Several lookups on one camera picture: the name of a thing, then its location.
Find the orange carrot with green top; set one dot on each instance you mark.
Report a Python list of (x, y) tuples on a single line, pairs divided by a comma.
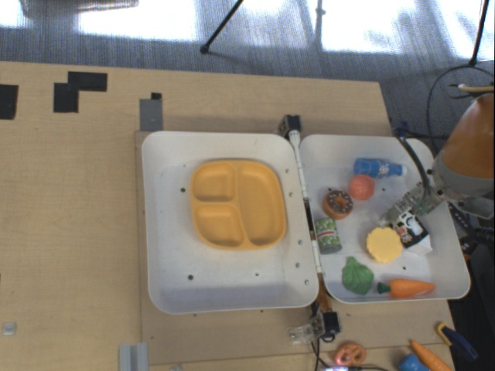
[(410, 287)]

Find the white plastic tray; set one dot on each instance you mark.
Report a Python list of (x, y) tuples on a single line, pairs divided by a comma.
[(170, 222), (441, 269)]

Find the brown toy pretzel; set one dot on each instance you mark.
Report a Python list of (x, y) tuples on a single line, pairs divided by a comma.
[(350, 354)]

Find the blue bottle with white cap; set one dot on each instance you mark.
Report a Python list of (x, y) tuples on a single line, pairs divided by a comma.
[(371, 167)]

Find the green toy lettuce leaf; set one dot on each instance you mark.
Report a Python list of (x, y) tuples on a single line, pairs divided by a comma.
[(357, 278)]

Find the green and white can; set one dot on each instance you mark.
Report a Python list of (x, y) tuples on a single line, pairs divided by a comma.
[(328, 238)]

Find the orange divided plate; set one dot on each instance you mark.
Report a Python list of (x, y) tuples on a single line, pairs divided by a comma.
[(255, 203)]

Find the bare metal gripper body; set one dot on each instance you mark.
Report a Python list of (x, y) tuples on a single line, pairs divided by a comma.
[(417, 199)]

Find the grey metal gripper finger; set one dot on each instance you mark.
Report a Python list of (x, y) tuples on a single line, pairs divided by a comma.
[(390, 215), (416, 215)]

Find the yellow round biscuit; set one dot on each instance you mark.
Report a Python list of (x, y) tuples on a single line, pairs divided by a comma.
[(384, 246)]

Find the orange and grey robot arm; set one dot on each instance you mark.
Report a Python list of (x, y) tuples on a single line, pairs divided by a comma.
[(470, 145)]

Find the thin black and white rod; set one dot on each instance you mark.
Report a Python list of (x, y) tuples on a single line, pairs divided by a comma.
[(302, 176)]

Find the orange round toy fruit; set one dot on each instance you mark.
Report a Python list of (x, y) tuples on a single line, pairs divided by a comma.
[(361, 187)]

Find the black and white carton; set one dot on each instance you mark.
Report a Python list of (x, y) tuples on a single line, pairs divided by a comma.
[(415, 238)]

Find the brown doughnut with sprinkles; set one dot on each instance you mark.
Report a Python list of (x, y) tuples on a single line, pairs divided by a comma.
[(332, 207)]

